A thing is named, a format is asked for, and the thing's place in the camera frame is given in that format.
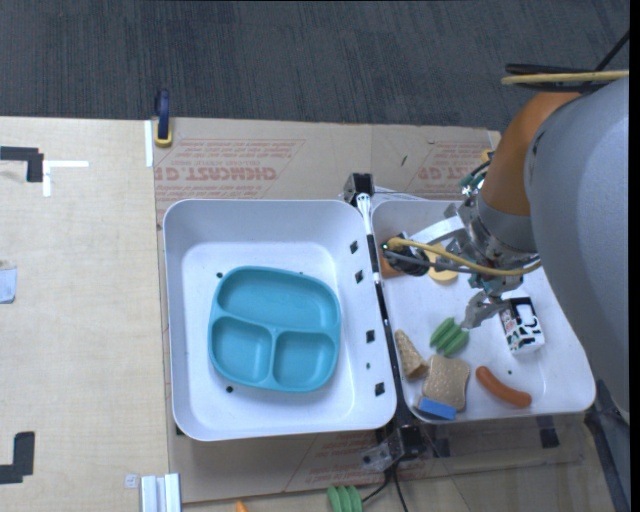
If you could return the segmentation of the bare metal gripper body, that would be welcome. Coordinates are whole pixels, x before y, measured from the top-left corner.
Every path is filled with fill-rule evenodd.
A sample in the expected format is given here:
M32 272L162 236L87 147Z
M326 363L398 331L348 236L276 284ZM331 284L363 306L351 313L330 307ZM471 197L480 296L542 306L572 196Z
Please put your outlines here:
M481 301L498 301L541 266L531 217L506 213L484 199L468 199L457 210L465 233L461 254L479 265L469 284Z

